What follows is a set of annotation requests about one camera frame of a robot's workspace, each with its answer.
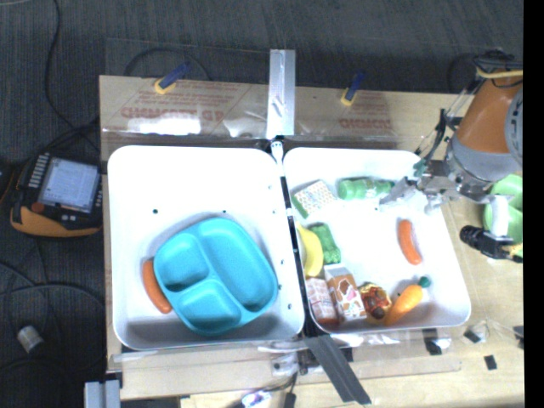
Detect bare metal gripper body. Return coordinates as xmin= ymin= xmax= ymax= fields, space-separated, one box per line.
xmin=416 ymin=158 xmax=490 ymax=204

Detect green plastic bottle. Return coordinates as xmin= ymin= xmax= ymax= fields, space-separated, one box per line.
xmin=337 ymin=177 xmax=397 ymax=201

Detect orange sausage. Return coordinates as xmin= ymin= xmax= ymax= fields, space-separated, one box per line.
xmin=141 ymin=258 xmax=173 ymax=315
xmin=397 ymin=218 xmax=423 ymax=267

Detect white plastic tray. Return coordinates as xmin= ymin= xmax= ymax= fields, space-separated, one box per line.
xmin=281 ymin=146 xmax=473 ymax=336
xmin=106 ymin=144 xmax=307 ymax=352

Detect green and white carton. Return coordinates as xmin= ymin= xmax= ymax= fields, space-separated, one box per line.
xmin=292 ymin=178 xmax=337 ymax=220

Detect green grapes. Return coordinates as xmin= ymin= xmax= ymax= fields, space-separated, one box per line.
xmin=307 ymin=223 xmax=343 ymax=265

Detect green divided plate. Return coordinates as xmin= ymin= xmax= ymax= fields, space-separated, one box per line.
xmin=482 ymin=173 xmax=524 ymax=247

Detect yellow banana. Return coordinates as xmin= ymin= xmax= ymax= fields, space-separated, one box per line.
xmin=295 ymin=223 xmax=326 ymax=279

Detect orange carrot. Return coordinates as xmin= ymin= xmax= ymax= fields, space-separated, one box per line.
xmin=383 ymin=275 xmax=432 ymax=327

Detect slice of pizza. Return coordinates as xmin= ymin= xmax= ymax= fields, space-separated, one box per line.
xmin=358 ymin=282 xmax=393 ymax=326

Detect orange carton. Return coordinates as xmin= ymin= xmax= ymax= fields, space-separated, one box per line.
xmin=323 ymin=265 xmax=368 ymax=322

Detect blue divided plate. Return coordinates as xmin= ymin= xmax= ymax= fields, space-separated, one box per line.
xmin=152 ymin=216 xmax=280 ymax=337

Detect brown cardboard board red print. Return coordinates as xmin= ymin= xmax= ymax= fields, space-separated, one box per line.
xmin=99 ymin=74 xmax=468 ymax=401

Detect grey metal can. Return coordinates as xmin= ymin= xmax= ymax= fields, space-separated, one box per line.
xmin=16 ymin=325 xmax=46 ymax=354

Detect black cylinder on white bracket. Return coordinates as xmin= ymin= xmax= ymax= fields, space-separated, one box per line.
xmin=459 ymin=194 xmax=516 ymax=262

